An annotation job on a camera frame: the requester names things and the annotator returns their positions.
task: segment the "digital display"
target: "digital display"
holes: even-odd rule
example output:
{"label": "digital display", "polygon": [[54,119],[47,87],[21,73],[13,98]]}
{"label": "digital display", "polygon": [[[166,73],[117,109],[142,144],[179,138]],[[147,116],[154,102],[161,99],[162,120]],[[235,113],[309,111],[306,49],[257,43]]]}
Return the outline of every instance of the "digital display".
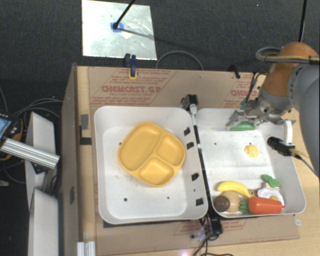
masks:
{"label": "digital display", "polygon": [[4,135],[10,124],[11,121],[0,118],[0,138]]}

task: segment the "black floor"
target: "black floor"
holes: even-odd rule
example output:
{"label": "black floor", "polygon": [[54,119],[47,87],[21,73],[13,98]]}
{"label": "black floor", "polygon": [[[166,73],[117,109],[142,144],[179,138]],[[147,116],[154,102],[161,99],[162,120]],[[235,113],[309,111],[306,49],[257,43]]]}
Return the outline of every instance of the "black floor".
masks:
{"label": "black floor", "polygon": [[[129,3],[129,0],[113,1]],[[259,71],[255,52],[266,46],[281,47],[297,41],[302,0],[137,0],[150,5],[158,58],[173,50],[195,55],[205,70],[225,71],[231,64],[239,71]],[[2,0],[0,2],[0,88],[8,111],[16,111],[41,98],[62,100],[73,62],[88,66],[122,65],[121,59],[82,56],[80,0]],[[319,52],[320,1],[307,2],[303,42]],[[137,62],[154,68],[155,61]],[[159,68],[198,69],[182,55],[163,59]],[[47,108],[60,113],[60,105]],[[4,109],[0,96],[0,110]],[[59,120],[40,111],[55,123]],[[17,159],[6,162],[7,166]],[[7,170],[23,181],[23,164]],[[24,256],[28,247],[26,188],[0,170],[0,255]]]}

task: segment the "toy carrot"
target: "toy carrot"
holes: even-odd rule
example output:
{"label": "toy carrot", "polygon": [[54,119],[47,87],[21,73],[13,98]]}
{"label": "toy carrot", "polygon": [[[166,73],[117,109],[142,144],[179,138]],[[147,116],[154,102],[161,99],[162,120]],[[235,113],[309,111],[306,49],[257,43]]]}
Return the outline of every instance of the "toy carrot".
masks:
{"label": "toy carrot", "polygon": [[252,214],[278,214],[285,208],[280,201],[252,196],[248,200],[248,209]]}

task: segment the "black pole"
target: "black pole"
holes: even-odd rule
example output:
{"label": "black pole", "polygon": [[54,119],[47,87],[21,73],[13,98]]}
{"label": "black pole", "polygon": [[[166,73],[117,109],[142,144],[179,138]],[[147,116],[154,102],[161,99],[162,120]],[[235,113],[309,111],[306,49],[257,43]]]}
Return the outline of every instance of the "black pole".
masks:
{"label": "black pole", "polygon": [[307,9],[307,0],[303,1],[302,15],[301,15],[301,23],[300,23],[300,33],[298,41],[302,42],[302,37],[304,35],[305,29],[305,18],[306,18],[306,9]]}
{"label": "black pole", "polygon": [[136,0],[131,0],[131,2],[129,3],[129,5],[126,7],[126,9],[124,10],[124,12],[121,14],[120,18],[116,21],[116,23],[114,23],[112,25],[112,28],[114,30],[116,30],[119,26],[120,21],[123,19],[123,17],[126,15],[126,13],[129,11],[129,9],[131,8],[131,6],[134,4]]}

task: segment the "silver metal sheet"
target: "silver metal sheet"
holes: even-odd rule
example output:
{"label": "silver metal sheet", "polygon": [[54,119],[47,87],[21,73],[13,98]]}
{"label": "silver metal sheet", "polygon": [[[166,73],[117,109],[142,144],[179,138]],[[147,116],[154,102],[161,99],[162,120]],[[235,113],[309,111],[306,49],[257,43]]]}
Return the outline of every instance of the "silver metal sheet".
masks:
{"label": "silver metal sheet", "polygon": [[150,6],[132,5],[119,27],[112,29],[127,4],[82,0],[82,53],[84,56],[156,60]]}

